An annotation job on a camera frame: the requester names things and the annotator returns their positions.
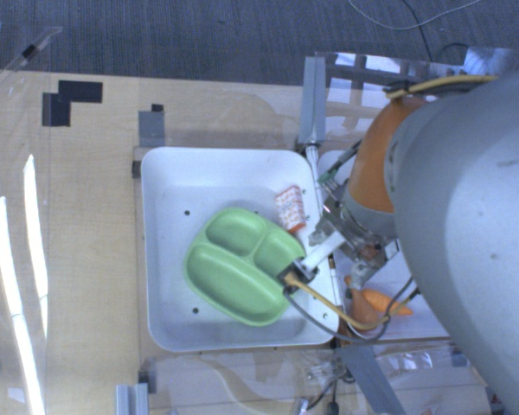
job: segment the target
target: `black tape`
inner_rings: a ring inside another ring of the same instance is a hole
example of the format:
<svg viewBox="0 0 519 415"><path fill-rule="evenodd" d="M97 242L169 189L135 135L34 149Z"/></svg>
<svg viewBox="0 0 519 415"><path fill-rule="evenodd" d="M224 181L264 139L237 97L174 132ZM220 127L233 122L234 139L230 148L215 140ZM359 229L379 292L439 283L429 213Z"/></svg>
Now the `black tape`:
<svg viewBox="0 0 519 415"><path fill-rule="evenodd" d="M393 92L403 89L404 91L409 93L409 87L411 86L411 84L412 84L412 82L409 80L393 81L392 83L388 84L387 85L388 87L385 87L383 89L383 91L385 93L393 93Z"/></svg>
<svg viewBox="0 0 519 415"><path fill-rule="evenodd" d="M132 178L137 180L138 178L140 178L140 167L142 166L142 162L138 162L137 160L133 160L132 162L132 168L131 168L131 173L132 173Z"/></svg>
<svg viewBox="0 0 519 415"><path fill-rule="evenodd" d="M60 80L58 92L65 101L102 103L102 83L100 82Z"/></svg>
<svg viewBox="0 0 519 415"><path fill-rule="evenodd" d="M42 126L70 126L71 104L61 100L60 94L42 94Z"/></svg>
<svg viewBox="0 0 519 415"><path fill-rule="evenodd" d="M21 52L21 55L25 58L25 60L30 61L38 52L35 45L28 45L27 48Z"/></svg>
<svg viewBox="0 0 519 415"><path fill-rule="evenodd" d="M36 48L31 45L23 52L23 56L28 58L35 52ZM58 93L42 94L42 126L70 126L72 102L102 103L102 83L60 80Z"/></svg>

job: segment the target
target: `gray carpet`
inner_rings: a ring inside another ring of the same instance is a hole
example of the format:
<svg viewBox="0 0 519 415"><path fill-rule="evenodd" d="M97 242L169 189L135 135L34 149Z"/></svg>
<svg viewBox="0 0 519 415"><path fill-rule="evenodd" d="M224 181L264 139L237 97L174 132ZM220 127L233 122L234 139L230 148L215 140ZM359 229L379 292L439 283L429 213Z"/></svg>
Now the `gray carpet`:
<svg viewBox="0 0 519 415"><path fill-rule="evenodd" d="M355 0L374 18L413 24L400 0ZM407 0L419 19L471 0ZM351 51L425 59L418 29L380 28L346 0L0 0L0 67L45 26L62 26L50 70L300 84L304 57ZM424 28L432 56L519 48L519 0L484 0Z"/></svg>

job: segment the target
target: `orange object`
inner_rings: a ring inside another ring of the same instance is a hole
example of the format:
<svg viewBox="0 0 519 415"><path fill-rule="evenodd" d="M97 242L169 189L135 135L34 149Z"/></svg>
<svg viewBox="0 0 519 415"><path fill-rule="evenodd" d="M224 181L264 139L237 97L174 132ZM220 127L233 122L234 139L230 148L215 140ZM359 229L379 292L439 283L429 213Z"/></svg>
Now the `orange object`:
<svg viewBox="0 0 519 415"><path fill-rule="evenodd" d="M392 298L378 290L362 289L362 295L365 300L379 312L385 312L392 301ZM394 303L390 310L394 310L396 307L398 307L398 303ZM413 315L413 311L408 307L403 307L398 311L397 315Z"/></svg>
<svg viewBox="0 0 519 415"><path fill-rule="evenodd" d="M363 297L358 289L351 289L352 308L349 315L362 324L373 324L379 321L376 309Z"/></svg>
<svg viewBox="0 0 519 415"><path fill-rule="evenodd" d="M348 182L351 197L366 208L394 212L384 184L384 158L392 136L401 122L425 104L417 97L391 101L369 127L357 152Z"/></svg>

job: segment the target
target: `table surface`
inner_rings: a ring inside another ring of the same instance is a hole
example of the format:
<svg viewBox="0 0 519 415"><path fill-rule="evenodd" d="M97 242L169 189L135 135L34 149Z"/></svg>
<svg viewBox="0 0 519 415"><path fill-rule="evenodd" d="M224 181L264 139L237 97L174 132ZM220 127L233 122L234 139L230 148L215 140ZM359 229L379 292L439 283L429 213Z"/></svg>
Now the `table surface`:
<svg viewBox="0 0 519 415"><path fill-rule="evenodd" d="M57 93L60 80L101 82L103 99L73 102L70 127L42 126L42 95ZM335 80L327 92L327 150L344 149L362 136L384 106L378 89ZM322 383L307 377L323 362L323 349L169 354L145 340L139 317L142 269L131 175L138 113L163 105L167 145L292 149L301 102L297 86L8 75L0 86L0 196L7 199L17 282L47 413L113 413L115 386L136 384L142 368L157 376L157 393L151 395L156 414L171 407L181 415L290 413L297 396L320 391ZM24 218L22 177L31 154L48 266L48 336L40 326ZM150 358L153 364L144 364ZM445 413L484 413L476 412L484 389L472 371L443 370L431 384L398 386L403 404L428 407L429 397L445 389ZM0 279L0 413L27 413L24 388ZM358 392L354 385L340 386L339 401L370 413Z"/></svg>

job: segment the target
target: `metal bracket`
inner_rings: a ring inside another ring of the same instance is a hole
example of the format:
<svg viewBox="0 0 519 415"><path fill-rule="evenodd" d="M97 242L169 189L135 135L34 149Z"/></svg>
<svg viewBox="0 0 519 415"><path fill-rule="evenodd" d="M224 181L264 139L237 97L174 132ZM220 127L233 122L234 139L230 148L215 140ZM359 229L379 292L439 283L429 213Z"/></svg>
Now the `metal bracket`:
<svg viewBox="0 0 519 415"><path fill-rule="evenodd" d="M300 131L296 142L297 151L325 139L325 58L306 57L304 64L304 89Z"/></svg>
<svg viewBox="0 0 519 415"><path fill-rule="evenodd" d="M152 105L151 111L138 113L138 141L143 148L165 146L165 124L162 105Z"/></svg>
<svg viewBox="0 0 519 415"><path fill-rule="evenodd" d="M336 350L344 366L352 373L365 399L375 413L406 415L387 377L375 360L370 346L349 345Z"/></svg>
<svg viewBox="0 0 519 415"><path fill-rule="evenodd" d="M148 385L118 385L115 388L116 415L148 415Z"/></svg>

